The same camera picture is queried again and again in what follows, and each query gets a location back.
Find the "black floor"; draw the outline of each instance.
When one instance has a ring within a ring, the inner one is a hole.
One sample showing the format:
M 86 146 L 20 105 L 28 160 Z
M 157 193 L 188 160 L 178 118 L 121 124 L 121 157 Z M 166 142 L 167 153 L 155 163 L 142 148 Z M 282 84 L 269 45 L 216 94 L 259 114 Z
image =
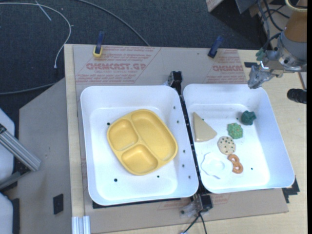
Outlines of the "black floor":
M 222 48 L 259 49 L 264 41 L 258 17 L 240 14 L 235 0 L 224 0 L 211 13 L 205 0 L 0 0 L 0 108 L 18 128 L 19 108 L 64 77 L 68 43 L 96 44 L 104 30 L 108 45 L 209 48 L 218 36 Z M 42 7 L 20 3 L 36 3 Z

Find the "robotic hand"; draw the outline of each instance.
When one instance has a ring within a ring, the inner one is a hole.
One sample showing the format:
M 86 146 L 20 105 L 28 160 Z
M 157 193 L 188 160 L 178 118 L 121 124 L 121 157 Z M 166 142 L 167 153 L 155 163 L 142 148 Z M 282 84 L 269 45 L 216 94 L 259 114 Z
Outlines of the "robotic hand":
M 283 73 L 307 70 L 308 0 L 299 0 L 297 5 L 292 5 L 289 0 L 285 2 L 293 13 L 279 34 L 277 47 L 270 51 L 261 49 L 257 53 L 260 64 L 252 66 L 248 81 L 248 86 L 252 89 L 260 87 L 273 77 L 282 77 Z

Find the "yellow plate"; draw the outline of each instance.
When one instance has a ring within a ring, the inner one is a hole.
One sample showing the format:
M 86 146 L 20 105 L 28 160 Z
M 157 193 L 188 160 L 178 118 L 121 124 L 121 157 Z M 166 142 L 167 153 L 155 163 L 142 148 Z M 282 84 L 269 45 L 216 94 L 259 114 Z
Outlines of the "yellow plate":
M 132 174 L 151 173 L 177 154 L 177 142 L 157 114 L 133 111 L 112 123 L 107 139 L 120 163 Z

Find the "pretzel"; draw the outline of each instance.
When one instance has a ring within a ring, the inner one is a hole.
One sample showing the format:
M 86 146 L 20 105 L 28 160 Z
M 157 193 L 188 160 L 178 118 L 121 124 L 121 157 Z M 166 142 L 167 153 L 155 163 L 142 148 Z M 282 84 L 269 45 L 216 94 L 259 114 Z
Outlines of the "pretzel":
M 235 154 L 231 154 L 228 156 L 228 160 L 233 164 L 233 173 L 240 174 L 243 172 L 243 165 L 239 162 L 239 158 Z

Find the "table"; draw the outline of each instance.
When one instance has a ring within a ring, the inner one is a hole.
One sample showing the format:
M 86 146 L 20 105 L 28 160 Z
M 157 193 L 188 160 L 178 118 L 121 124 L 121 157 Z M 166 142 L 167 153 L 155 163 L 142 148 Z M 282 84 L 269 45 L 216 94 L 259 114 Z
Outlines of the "table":
M 83 217 L 85 215 L 85 207 L 81 176 L 73 46 L 72 44 L 67 44 L 64 47 L 71 204 L 72 216 Z M 238 50 L 238 53 L 242 62 L 254 62 L 256 51 Z M 248 77 L 248 68 L 244 67 L 244 71 L 246 77 Z M 288 204 L 289 212 L 287 213 L 207 221 L 206 226 L 210 234 L 307 233 L 306 105 L 290 101 L 286 96 L 289 89 L 302 88 L 302 84 L 298 74 L 285 74 L 282 78 L 274 78 L 264 83 L 263 88 L 269 95 L 277 123 L 296 174 L 300 192 L 298 195 L 291 196 L 290 204 Z M 187 227 L 188 224 L 179 224 L 112 233 L 177 234 Z M 188 233 L 203 233 L 202 223 L 197 222 L 189 229 Z

